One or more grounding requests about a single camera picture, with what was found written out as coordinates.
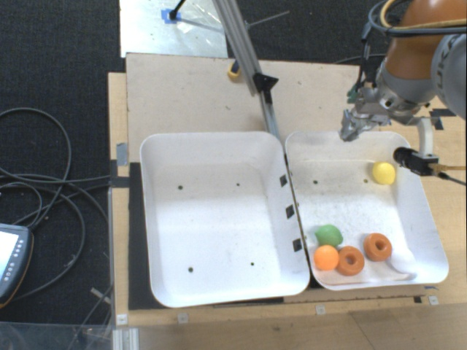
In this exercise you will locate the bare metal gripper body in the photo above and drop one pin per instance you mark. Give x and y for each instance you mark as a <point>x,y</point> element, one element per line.
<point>376,104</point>

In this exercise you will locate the green lime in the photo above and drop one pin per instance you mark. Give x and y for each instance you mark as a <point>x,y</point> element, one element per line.
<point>328,235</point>

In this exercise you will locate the orange ball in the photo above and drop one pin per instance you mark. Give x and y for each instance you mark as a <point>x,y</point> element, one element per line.
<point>325,258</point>

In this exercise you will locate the pale wood board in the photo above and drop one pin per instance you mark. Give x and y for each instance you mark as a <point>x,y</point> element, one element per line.
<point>189,97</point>

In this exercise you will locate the white plastic tray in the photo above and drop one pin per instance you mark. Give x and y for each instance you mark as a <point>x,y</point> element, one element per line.
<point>219,228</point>
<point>350,202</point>

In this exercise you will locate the brown doughnut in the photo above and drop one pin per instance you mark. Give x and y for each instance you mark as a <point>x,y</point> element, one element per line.
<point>371,253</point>
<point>344,268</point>

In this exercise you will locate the white flat slice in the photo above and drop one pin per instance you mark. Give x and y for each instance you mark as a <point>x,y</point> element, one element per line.
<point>379,275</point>

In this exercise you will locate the black cylinder on white bracket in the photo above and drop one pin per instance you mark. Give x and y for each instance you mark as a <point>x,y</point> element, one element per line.
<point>419,159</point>

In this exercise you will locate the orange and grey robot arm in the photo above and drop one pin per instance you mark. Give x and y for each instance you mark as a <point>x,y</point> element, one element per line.
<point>419,46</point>

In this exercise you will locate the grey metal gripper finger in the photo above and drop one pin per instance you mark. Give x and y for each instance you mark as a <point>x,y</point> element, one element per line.
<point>346,128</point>
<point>359,127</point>

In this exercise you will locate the thin black rod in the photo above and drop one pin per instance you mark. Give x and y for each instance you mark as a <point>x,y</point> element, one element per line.
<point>296,210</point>

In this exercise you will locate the yellow lemon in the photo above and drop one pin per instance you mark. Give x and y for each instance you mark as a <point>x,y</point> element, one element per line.
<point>384,173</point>

